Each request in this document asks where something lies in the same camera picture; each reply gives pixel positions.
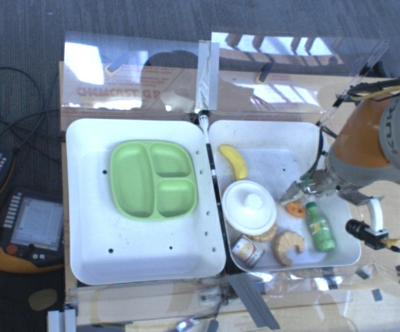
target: dark floor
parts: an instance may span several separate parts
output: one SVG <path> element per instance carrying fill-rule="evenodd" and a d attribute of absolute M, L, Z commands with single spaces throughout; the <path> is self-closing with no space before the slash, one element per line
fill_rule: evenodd
<path fill-rule="evenodd" d="M 46 100 L 49 109 L 58 108 L 57 72 L 67 31 L 196 42 L 210 39 L 219 27 L 387 39 L 380 72 L 400 76 L 400 0 L 0 0 L 0 131 L 2 119 L 40 111 Z M 39 128 L 43 135 L 21 148 L 11 186 L 61 194 L 58 120 L 57 112 L 47 113 Z M 32 128 L 38 121 L 32 117 L 24 124 Z M 5 131 L 0 145 L 20 146 L 17 134 L 23 139 L 27 133 Z M 58 292 L 49 309 L 60 309 L 62 270 L 0 272 L 0 331 L 46 331 L 47 311 L 33 311 L 28 303 L 43 288 Z"/>

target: bottle label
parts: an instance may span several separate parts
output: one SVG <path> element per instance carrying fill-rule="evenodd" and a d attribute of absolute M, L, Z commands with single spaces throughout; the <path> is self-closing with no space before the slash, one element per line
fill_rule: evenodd
<path fill-rule="evenodd" d="M 326 220 L 316 221 L 315 223 L 311 223 L 309 225 L 310 231 L 312 235 L 316 235 L 321 230 L 329 230 L 329 225 L 327 224 Z"/>

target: banana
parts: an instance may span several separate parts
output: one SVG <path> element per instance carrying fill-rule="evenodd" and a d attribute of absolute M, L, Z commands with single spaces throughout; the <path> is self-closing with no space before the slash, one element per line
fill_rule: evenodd
<path fill-rule="evenodd" d="M 240 152 L 231 145 L 220 145 L 220 153 L 232 164 L 236 180 L 243 180 L 247 177 L 247 166 Z"/>

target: tin can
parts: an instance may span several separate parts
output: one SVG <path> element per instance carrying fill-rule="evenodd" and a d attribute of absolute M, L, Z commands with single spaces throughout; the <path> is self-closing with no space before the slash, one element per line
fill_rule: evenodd
<path fill-rule="evenodd" d="M 253 267 L 260 260 L 264 250 L 256 247 L 246 235 L 241 235 L 232 246 L 232 253 L 240 258 L 249 267 Z"/>

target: white lid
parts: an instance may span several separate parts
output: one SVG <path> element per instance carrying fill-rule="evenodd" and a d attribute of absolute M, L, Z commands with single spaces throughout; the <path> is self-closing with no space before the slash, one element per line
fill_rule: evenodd
<path fill-rule="evenodd" d="M 222 210 L 232 227 L 248 235 L 260 235 L 276 220 L 276 205 L 270 193 L 252 181 L 233 182 L 222 198 Z"/>

